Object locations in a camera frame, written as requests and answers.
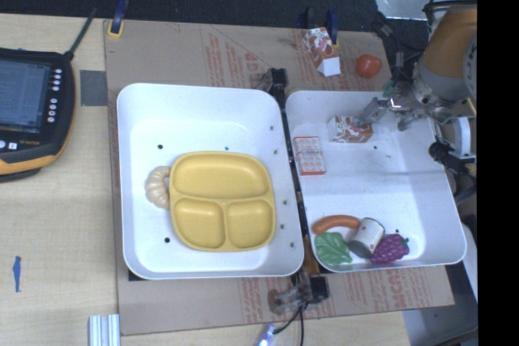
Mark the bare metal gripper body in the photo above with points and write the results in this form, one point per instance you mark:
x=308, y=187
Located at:
x=417, y=102

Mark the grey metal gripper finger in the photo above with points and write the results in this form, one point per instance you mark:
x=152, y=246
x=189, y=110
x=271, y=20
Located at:
x=373, y=111
x=409, y=121

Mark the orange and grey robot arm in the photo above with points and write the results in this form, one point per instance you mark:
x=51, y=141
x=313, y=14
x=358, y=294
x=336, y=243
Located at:
x=450, y=40

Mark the orange and white carton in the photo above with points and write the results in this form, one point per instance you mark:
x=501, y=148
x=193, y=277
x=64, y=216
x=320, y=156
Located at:
x=348, y=131
x=322, y=50

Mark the red toy tomato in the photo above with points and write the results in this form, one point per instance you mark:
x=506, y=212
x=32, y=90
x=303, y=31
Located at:
x=369, y=66

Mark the white plastic tray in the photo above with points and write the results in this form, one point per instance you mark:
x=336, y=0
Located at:
x=194, y=117
x=385, y=190

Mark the orange and white flat packet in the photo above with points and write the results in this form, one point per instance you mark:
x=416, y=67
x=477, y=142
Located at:
x=310, y=156

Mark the thin black and white rod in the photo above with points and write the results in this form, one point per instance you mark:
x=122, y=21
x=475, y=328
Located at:
x=298, y=194

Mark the orange toy sausage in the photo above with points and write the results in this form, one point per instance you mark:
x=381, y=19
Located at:
x=334, y=223

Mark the white and grey small can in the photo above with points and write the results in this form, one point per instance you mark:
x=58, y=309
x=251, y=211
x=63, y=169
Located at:
x=368, y=237

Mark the purple toy grapes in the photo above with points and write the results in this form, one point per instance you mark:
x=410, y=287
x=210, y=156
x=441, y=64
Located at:
x=389, y=249

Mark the green toy lettuce leaf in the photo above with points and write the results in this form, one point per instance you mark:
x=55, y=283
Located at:
x=332, y=249

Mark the yellow divided plate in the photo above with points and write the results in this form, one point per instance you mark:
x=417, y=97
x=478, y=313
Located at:
x=221, y=198

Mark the brown cardboard board red print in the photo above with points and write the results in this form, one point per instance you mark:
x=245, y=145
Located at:
x=182, y=52

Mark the beige toy croissant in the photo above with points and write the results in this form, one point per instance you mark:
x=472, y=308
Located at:
x=156, y=190

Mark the black cylinder on white bracket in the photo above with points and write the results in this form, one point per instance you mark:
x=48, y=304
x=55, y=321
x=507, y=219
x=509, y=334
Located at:
x=462, y=139

